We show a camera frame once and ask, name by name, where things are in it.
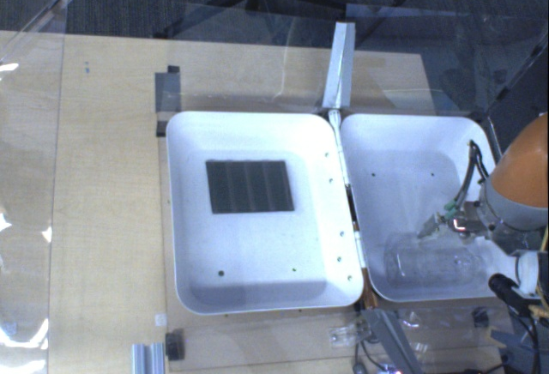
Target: clear acrylic panel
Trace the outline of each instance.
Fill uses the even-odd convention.
[[[357,39],[349,113],[486,113],[506,88],[512,88],[536,47],[546,43],[546,20],[360,8],[370,14],[360,18],[360,12],[354,13]],[[159,74],[166,75],[157,83],[159,119],[191,110],[323,112],[334,22],[190,4],[183,13],[172,31],[175,40],[167,45],[167,62],[172,68],[168,74]],[[367,28],[380,18],[383,21],[365,37]],[[486,31],[479,29],[479,24]],[[476,40],[472,50],[465,49],[472,40],[468,34]],[[470,88],[472,78],[478,94],[467,91],[467,96],[453,90],[458,75],[466,80],[458,82],[458,87]],[[332,348],[328,339],[330,327],[341,327],[356,316],[352,307],[200,317],[182,306],[174,287],[169,179],[166,142],[162,139],[159,149],[167,327],[169,332],[182,329],[185,344],[185,359],[171,362],[171,369],[352,357],[354,348]],[[440,308],[451,311],[446,305]],[[464,317],[470,312],[465,310]],[[435,349],[471,347],[472,336],[478,347],[491,345],[484,339],[484,330],[475,329],[465,319],[463,322],[458,337],[448,338],[444,330],[433,337],[428,335],[432,328],[422,328],[425,336],[416,333],[411,342],[419,355],[423,352],[425,366],[436,369],[433,367],[440,359]],[[305,348],[303,335],[309,342]],[[274,345],[245,351],[259,341]]]
[[[183,12],[175,39],[201,52],[170,53],[184,67],[182,109],[320,111],[334,22],[191,4]],[[357,31],[354,112],[484,117],[547,47],[547,19],[348,5],[346,21]]]
[[[363,5],[348,5],[347,18],[355,68],[368,60],[369,84],[403,112],[484,117],[547,47],[547,19]],[[363,88],[355,74],[355,109]]]
[[[47,371],[57,118],[70,1],[14,0],[3,28],[20,31],[0,32],[0,371]]]

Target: wire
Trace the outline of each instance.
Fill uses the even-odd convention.
[[[366,345],[364,344],[364,341],[360,341],[360,345],[362,346],[362,349],[364,350],[364,354],[366,355],[366,358],[370,360],[370,362],[375,365],[377,368],[379,368],[382,371],[385,371],[385,366],[381,365],[380,363],[376,362],[374,359],[370,357],[370,354],[368,353],[368,350],[366,349]]]
[[[454,197],[455,205],[457,208],[459,208],[463,204],[463,201],[465,200],[465,196],[467,195],[467,191],[469,189],[469,186],[471,185],[471,179],[473,178],[474,166],[475,166],[474,157],[469,156],[469,163],[467,165],[467,172],[465,173],[465,179],[463,180],[462,187],[460,188],[459,191],[457,191],[457,194]]]
[[[539,305],[530,304],[528,306],[528,309],[532,313],[532,316],[536,319],[538,319],[538,323],[541,322],[541,319],[549,319],[549,311],[545,310],[543,307],[540,307]]]
[[[530,319],[530,326],[532,327],[532,334],[534,336],[532,340],[532,345],[534,346],[535,355],[534,355],[534,362],[532,363],[532,374],[535,374],[536,372],[540,372],[541,367],[541,358],[540,358],[540,349],[539,349],[539,341],[538,341],[538,329],[535,327],[535,321],[532,317]]]
[[[532,331],[530,330],[529,326],[522,321],[522,319],[511,309],[508,307],[509,314],[513,316],[518,323],[522,325],[522,327],[526,330],[528,333],[528,336],[530,337],[530,340],[534,344],[534,335],[532,334]]]
[[[498,370],[499,368],[503,368],[504,366],[505,366],[505,364],[499,364],[499,365],[493,366],[492,368],[490,368],[487,371],[482,371],[482,374],[490,374],[491,372],[494,372],[494,371]]]
[[[477,167],[477,170],[479,171],[479,175],[482,177],[482,180],[487,180],[489,174],[486,170],[486,167],[484,166],[484,163],[482,162],[482,152],[480,151],[480,147],[474,141],[470,141],[469,145],[474,151],[474,163]]]
[[[546,295],[541,290],[540,283],[538,283],[538,285],[536,286],[535,291],[538,293],[538,296],[540,296],[540,301],[543,305],[543,309],[549,313],[549,305],[546,301]]]
[[[543,234],[543,240],[541,240],[540,250],[542,252],[547,249],[547,231],[549,231],[549,225],[546,226],[546,233]]]

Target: metal bracket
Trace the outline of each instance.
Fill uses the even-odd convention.
[[[157,123],[156,136],[166,136],[168,121],[181,112],[181,74],[178,66],[168,66],[167,72],[154,74]]]
[[[354,23],[337,22],[335,24],[332,53],[324,89],[324,109],[341,109],[351,105],[354,38]]]
[[[132,374],[164,374],[164,344],[136,343],[131,346]]]

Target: plastic connector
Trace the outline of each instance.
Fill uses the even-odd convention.
[[[538,304],[539,301],[533,301],[523,298],[516,289],[518,285],[503,274],[493,274],[488,280],[488,286],[498,298],[504,301],[520,317],[529,317],[529,305]]]
[[[452,220],[452,218],[454,218],[455,213],[457,213],[457,208],[456,208],[456,207],[453,207],[450,211],[448,211],[448,212],[444,215],[444,219],[445,219],[445,220]]]
[[[455,208],[455,204],[456,204],[455,199],[450,200],[448,203],[446,203],[446,204],[444,205],[444,210],[445,210],[445,211],[450,211],[451,209],[454,209],[454,208]]]
[[[329,329],[328,332],[332,348],[354,347],[372,337],[370,326],[366,322],[349,323],[345,327]]]

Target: white tray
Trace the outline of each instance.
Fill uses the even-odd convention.
[[[468,166],[468,143],[494,168],[485,132],[458,117],[356,114],[341,126],[371,283],[384,298],[406,302],[493,296],[488,278],[501,250],[478,238],[465,246],[454,232],[417,241],[423,223],[454,198]],[[475,171],[467,200],[477,200]],[[401,253],[409,274],[388,272]]]
[[[167,128],[176,288],[198,314],[355,302],[363,278],[334,132],[307,114],[183,112]],[[214,214],[208,161],[283,161],[293,210]]]

